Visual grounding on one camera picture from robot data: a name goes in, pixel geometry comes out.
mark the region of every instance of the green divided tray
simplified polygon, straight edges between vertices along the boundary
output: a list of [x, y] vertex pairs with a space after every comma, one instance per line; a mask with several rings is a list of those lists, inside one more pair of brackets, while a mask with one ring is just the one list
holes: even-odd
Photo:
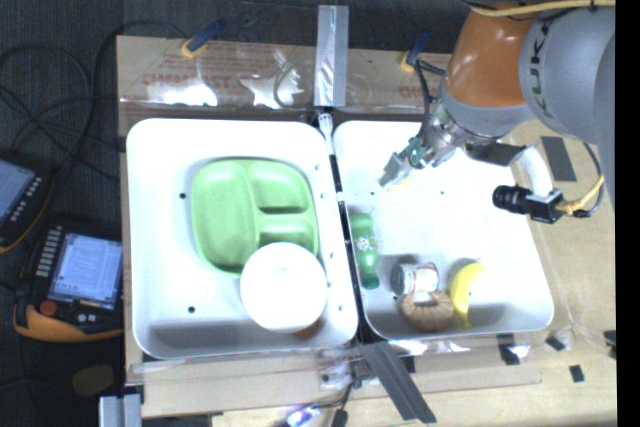
[[318, 254], [311, 189], [284, 162], [226, 158], [206, 164], [191, 185], [191, 222], [199, 255], [232, 275], [239, 276], [249, 257], [273, 242]]

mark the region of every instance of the can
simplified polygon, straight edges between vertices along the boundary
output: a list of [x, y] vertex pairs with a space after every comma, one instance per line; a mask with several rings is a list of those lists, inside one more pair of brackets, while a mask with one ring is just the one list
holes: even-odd
[[391, 269], [391, 290], [398, 295], [414, 293], [415, 302], [428, 302], [431, 293], [438, 289], [438, 269], [429, 262], [425, 264], [397, 263]]

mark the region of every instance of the yellow banana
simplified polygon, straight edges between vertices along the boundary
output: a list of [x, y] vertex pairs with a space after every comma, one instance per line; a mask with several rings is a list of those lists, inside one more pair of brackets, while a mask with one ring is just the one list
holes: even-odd
[[454, 311], [462, 319], [465, 329], [469, 329], [469, 290], [475, 279], [484, 271], [484, 265], [480, 262], [473, 262], [465, 265], [453, 277], [449, 296], [453, 303]]

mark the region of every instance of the blue clamp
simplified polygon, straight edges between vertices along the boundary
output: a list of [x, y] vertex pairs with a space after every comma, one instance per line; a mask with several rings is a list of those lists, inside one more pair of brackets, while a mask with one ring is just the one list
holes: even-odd
[[225, 24], [222, 19], [216, 20], [215, 22], [211, 22], [204, 29], [202, 29], [198, 34], [196, 34], [193, 38], [185, 41], [182, 44], [182, 53], [188, 59], [193, 59], [200, 52], [202, 52], [206, 45], [207, 41], [215, 38], [218, 34], [220, 34], [225, 29]]
[[413, 71], [416, 62], [418, 61], [418, 55], [420, 55], [420, 52], [422, 52], [424, 47], [427, 45], [429, 36], [429, 31], [422, 31], [411, 51], [404, 54], [402, 58], [402, 67], [406, 69], [406, 71]]

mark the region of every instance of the white bowl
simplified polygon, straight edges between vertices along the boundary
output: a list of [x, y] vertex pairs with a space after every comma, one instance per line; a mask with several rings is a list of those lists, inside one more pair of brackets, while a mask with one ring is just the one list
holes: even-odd
[[327, 277], [307, 249], [275, 242], [251, 255], [240, 275], [240, 296], [251, 318], [278, 333], [311, 326], [327, 303]]

